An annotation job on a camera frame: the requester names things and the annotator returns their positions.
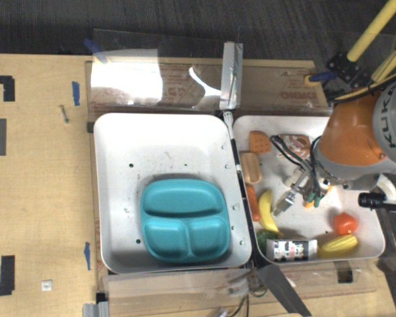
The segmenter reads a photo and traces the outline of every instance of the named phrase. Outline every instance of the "white square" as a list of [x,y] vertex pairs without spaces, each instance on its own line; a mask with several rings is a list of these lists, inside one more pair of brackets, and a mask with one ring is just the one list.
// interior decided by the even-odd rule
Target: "white square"
[[53,281],[51,279],[48,279],[46,281],[41,281],[41,290],[43,291],[53,290]]

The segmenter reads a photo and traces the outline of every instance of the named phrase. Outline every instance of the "wooden board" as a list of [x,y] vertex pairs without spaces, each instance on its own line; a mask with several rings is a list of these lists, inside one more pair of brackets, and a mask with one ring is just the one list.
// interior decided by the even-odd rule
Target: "wooden board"
[[[15,290],[0,297],[0,316],[80,316],[83,304],[95,301],[84,74],[89,59],[0,55],[0,75],[12,75],[16,85],[16,102],[3,102],[0,85],[0,118],[7,119],[7,155],[0,157],[0,257],[16,260]],[[72,81],[80,84],[80,106],[73,102]],[[53,280],[52,291],[42,291],[47,279]]]

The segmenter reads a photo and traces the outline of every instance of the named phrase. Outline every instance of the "teal divided plate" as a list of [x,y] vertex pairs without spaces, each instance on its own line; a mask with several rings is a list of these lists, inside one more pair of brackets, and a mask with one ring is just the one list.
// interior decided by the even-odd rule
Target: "teal divided plate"
[[141,197],[141,226],[147,250],[171,263],[214,260],[230,243],[221,191],[202,180],[155,181]]

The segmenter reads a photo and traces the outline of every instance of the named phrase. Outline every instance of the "wooden table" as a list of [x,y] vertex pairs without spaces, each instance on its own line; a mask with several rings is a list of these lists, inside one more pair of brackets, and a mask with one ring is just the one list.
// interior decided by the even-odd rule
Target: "wooden table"
[[[98,278],[86,132],[85,63],[90,60],[0,54],[0,75],[12,75],[16,89],[15,102],[4,102],[0,85],[0,118],[7,119],[7,153],[0,157],[0,258],[15,255],[16,260],[15,290],[0,297],[0,316],[81,316],[83,304],[95,301]],[[79,106],[73,101],[73,81],[80,85]],[[84,255],[86,242],[91,270]],[[374,292],[304,302],[314,316],[396,316],[383,273],[374,269],[374,274]],[[48,279],[53,290],[42,291],[42,281]],[[285,313],[277,302],[250,308],[250,316]]]

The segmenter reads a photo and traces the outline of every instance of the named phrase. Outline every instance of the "dark gray floor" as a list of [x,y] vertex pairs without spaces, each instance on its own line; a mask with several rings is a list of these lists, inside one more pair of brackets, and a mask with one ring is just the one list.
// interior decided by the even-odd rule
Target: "dark gray floor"
[[[95,28],[244,43],[246,58],[347,51],[387,0],[0,0],[0,53],[90,52]],[[396,15],[361,57],[373,71],[396,44]],[[396,217],[391,226],[396,232]],[[396,271],[388,273],[396,301]]]

